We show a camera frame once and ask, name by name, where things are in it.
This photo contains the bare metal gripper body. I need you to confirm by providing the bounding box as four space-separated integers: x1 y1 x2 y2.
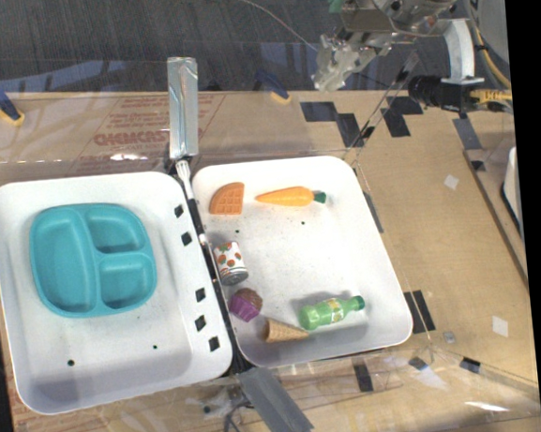
338 0 462 44

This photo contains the orange toy carrot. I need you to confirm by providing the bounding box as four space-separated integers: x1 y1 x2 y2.
253 183 329 213

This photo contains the orange toy waffle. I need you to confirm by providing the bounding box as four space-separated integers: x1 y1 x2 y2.
205 181 248 218

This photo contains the white plastic tray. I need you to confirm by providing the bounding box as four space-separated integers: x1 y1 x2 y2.
189 147 417 375
0 163 237 420

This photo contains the brown cardboard board, red print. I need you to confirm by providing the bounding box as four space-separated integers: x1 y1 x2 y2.
0 48 541 432

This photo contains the small can with tomato print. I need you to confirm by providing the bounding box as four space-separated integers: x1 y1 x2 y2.
211 239 251 289

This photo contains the green toy bottle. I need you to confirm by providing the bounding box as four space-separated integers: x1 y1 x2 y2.
295 293 368 333

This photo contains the purple and brown toy cupcake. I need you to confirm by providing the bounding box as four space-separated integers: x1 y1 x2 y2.
226 286 266 325

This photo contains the tan toy ice cream cone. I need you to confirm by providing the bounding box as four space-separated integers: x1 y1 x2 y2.
260 312 310 346

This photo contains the blue divided plate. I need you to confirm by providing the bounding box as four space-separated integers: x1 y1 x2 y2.
24 196 162 323

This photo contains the black cylinder on white bracket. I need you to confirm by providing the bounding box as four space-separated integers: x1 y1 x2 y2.
401 16 488 117

